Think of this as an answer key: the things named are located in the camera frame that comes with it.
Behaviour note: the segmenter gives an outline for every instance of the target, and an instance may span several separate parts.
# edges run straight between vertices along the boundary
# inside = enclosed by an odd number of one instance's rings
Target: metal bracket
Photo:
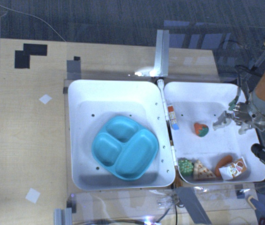
[[[72,208],[55,209],[54,225],[72,225]]]
[[[169,30],[157,30],[156,50],[153,73],[151,76],[164,77],[168,75],[169,70]]]

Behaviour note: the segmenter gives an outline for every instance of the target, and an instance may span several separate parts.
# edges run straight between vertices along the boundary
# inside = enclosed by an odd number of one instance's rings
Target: white cable
[[[36,19],[41,20],[42,22],[47,24],[64,42],[66,42],[66,40],[49,23],[47,23],[45,20],[43,20],[43,19],[41,19],[41,18],[39,18],[39,17],[37,17],[35,15],[31,15],[31,14],[28,14],[28,13],[23,13],[23,12],[20,12],[20,11],[13,10],[11,8],[7,8],[7,7],[3,6],[3,5],[0,5],[0,7],[5,8],[5,9],[10,10],[10,11],[13,11],[13,12],[16,12],[16,13],[24,14],[24,15],[31,16],[31,17],[34,17]]]

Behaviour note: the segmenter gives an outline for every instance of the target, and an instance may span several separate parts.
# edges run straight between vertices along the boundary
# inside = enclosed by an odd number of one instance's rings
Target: wooden surface
[[[47,44],[48,55],[31,56],[30,69],[15,69],[15,50],[23,50],[24,43]],[[54,209],[66,206],[62,93],[67,76],[66,61],[80,56],[82,72],[118,70],[133,74],[139,68],[152,66],[154,53],[152,47],[0,40],[0,225],[52,225]],[[211,56],[211,51],[170,49],[169,71],[217,77]],[[39,101],[45,94],[52,98],[46,105]],[[30,188],[40,192],[36,204],[25,199]],[[136,207],[142,201],[131,199]],[[109,202],[110,210],[117,201]],[[94,209],[94,214],[104,215],[104,211],[96,211],[93,201],[85,206]],[[221,221],[235,219],[231,224],[239,224],[235,218],[239,213],[227,209],[229,206],[224,211],[210,211],[209,215],[221,217]],[[256,223],[253,210],[246,208],[244,214],[247,221]],[[173,215],[167,216],[163,225],[173,224],[173,219]],[[185,212],[180,219],[192,224]]]

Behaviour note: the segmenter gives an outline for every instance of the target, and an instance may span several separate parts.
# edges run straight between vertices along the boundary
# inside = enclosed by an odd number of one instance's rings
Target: light wood tabletop
[[[47,55],[30,56],[29,69],[16,69],[15,51],[22,51],[24,43],[47,45]],[[81,58],[82,73],[118,71],[133,75],[138,69],[153,66],[155,48],[0,39],[0,225],[52,225],[54,209],[66,208],[63,87],[67,60],[73,60],[74,56]],[[170,49],[169,57],[170,74],[219,79],[212,51]],[[51,98],[46,104],[39,100],[44,95]],[[36,203],[26,199],[31,188],[39,192]],[[87,208],[80,216],[76,215],[76,221],[98,218],[94,214],[104,216],[104,209],[118,218],[127,215],[127,211],[117,210],[113,196],[121,200],[121,195],[130,194],[129,202],[134,208],[147,204],[132,193],[116,191],[110,193],[110,199],[108,192],[82,193]],[[147,196],[146,191],[141,193],[142,197]],[[98,202],[104,199],[105,205]],[[211,206],[209,199],[205,200],[205,206]],[[215,221],[213,224],[256,224],[255,213],[244,200],[217,201],[219,209],[207,212]],[[193,224],[185,209],[178,209],[178,213],[180,222]],[[171,210],[162,224],[174,221]]]

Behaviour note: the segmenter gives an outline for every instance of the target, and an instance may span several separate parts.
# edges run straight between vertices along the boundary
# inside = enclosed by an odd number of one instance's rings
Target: brown sausage
[[[223,158],[218,162],[218,164],[216,165],[215,175],[216,175],[217,177],[221,177],[221,173],[220,173],[220,171],[219,171],[219,168],[220,168],[220,167],[223,167],[223,166],[225,166],[226,164],[231,163],[231,162],[232,162],[232,156],[227,155],[227,156],[223,157]]]

